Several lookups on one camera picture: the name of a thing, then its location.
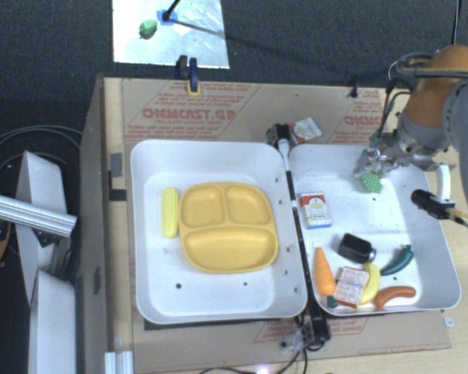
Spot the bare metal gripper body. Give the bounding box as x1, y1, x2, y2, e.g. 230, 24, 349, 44
357, 135, 438, 171

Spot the green dotted toy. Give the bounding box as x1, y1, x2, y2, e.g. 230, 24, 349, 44
359, 171, 385, 194

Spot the white plastic tray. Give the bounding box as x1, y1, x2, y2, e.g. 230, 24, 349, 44
288, 143, 463, 318
130, 139, 309, 325

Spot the red and white carton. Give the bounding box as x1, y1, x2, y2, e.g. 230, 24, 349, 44
297, 192, 333, 230

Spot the white and orange carton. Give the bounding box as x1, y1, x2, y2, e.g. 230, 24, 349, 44
289, 116, 323, 146

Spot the thin black and white rod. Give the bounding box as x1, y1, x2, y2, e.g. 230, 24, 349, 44
279, 137, 319, 326

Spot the green chili pepper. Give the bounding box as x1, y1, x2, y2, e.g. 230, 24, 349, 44
379, 244, 416, 277

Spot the orange carrot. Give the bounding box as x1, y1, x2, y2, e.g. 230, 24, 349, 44
313, 246, 339, 309

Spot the yellow banana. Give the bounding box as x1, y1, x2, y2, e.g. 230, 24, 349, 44
358, 262, 382, 307

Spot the orange and white packet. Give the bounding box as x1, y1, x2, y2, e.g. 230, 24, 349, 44
331, 266, 371, 309

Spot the orange sausage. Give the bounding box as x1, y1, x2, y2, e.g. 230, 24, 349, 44
374, 284, 417, 310

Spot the brown cardboard board red print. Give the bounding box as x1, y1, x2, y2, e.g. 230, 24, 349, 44
120, 78, 452, 362

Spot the yellow divided plate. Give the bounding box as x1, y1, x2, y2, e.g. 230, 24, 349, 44
177, 182, 280, 275

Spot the yellow corn cob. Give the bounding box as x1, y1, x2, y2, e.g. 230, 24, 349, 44
161, 187, 180, 238

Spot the green round toy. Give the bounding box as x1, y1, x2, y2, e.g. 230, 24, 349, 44
139, 19, 158, 40

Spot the black cylinder on white bracket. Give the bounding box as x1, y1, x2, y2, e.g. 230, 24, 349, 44
410, 164, 457, 221

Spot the black block with thin wires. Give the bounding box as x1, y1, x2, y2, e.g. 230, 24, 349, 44
266, 123, 293, 147
309, 305, 332, 344

